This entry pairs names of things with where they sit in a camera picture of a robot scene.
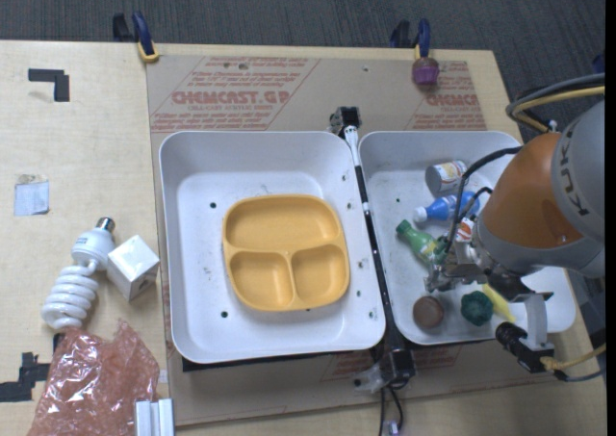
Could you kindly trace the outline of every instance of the yellow plate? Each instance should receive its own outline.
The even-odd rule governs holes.
[[[317,308],[348,288],[343,228],[334,209],[312,195],[240,200],[224,217],[222,247],[236,295],[254,309]]]

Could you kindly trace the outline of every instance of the plastic bag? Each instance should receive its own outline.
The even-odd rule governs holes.
[[[159,371],[125,321],[118,323],[112,341],[67,329],[28,436],[132,436],[135,401],[156,398]]]

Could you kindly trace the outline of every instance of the wooden table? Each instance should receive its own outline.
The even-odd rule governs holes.
[[[158,44],[167,55],[348,58],[409,61],[408,50]],[[153,166],[147,110],[145,66],[134,44],[0,41],[0,382],[15,381],[21,352],[49,362],[54,332],[39,315],[60,269],[72,263],[77,236],[101,217],[116,223],[115,240],[139,234],[158,250]],[[508,99],[494,56],[489,51],[434,52],[438,60],[469,65],[488,129],[520,140],[504,115]],[[49,84],[28,81],[28,68],[64,69],[70,75],[70,102],[53,101]],[[17,177],[48,178],[50,209],[45,215],[15,217]],[[108,281],[99,279],[98,299],[87,328],[112,338],[124,318],[166,368],[160,285],[127,303]],[[589,351],[577,311],[574,326],[552,339],[557,354],[571,358]],[[596,366],[584,365],[585,372]],[[0,403],[2,434],[25,434],[42,382],[33,401]],[[168,395],[167,385],[159,394]],[[528,386],[408,399],[404,434],[585,434],[604,435],[606,390],[600,378],[583,383],[546,382]],[[375,434],[379,404],[332,408],[270,418],[182,427],[178,434]],[[397,416],[388,405],[388,419]]]

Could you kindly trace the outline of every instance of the white block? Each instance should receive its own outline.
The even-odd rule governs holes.
[[[133,236],[108,255],[107,278],[126,300],[132,300],[156,282],[159,257],[140,236]]]

